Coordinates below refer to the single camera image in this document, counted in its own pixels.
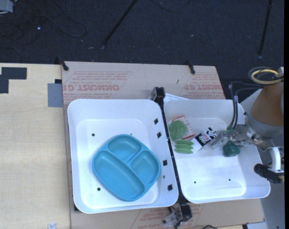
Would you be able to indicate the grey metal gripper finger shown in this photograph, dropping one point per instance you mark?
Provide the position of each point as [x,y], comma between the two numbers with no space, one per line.
[224,134]
[216,143]

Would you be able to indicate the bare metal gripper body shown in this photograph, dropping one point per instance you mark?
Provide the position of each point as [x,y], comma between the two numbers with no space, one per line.
[242,135]

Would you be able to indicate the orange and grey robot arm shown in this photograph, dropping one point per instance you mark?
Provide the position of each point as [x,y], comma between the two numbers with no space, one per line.
[266,106]

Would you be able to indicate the cow print carton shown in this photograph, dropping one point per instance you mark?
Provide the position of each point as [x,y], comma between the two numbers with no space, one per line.
[204,138]

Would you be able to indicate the dark green broccoli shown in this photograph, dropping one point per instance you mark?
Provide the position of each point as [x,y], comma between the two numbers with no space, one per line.
[230,149]

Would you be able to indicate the red and white packet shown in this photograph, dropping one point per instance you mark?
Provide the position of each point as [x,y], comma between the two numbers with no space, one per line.
[189,130]

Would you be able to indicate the white plastic tray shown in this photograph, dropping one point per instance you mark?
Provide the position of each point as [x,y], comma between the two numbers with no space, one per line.
[87,113]
[213,175]

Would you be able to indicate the green pea pods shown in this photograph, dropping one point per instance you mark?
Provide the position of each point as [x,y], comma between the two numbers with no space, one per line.
[183,147]

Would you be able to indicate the green lettuce leaf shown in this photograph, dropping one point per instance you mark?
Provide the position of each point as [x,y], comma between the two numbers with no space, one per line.
[177,129]

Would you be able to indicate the thin black rod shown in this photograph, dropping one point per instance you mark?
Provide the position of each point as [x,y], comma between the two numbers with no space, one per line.
[171,147]

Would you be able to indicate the white paper sheet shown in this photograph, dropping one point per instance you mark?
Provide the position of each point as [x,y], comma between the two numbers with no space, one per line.
[176,97]

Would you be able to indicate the blue divided plate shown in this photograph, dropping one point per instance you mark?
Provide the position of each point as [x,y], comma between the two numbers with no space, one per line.
[120,170]

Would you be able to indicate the brown cardboard board red print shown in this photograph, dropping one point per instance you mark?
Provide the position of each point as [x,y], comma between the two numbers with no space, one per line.
[125,85]

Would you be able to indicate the black cylinder on white bracket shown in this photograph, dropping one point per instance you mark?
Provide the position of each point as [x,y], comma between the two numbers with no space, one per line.
[268,172]

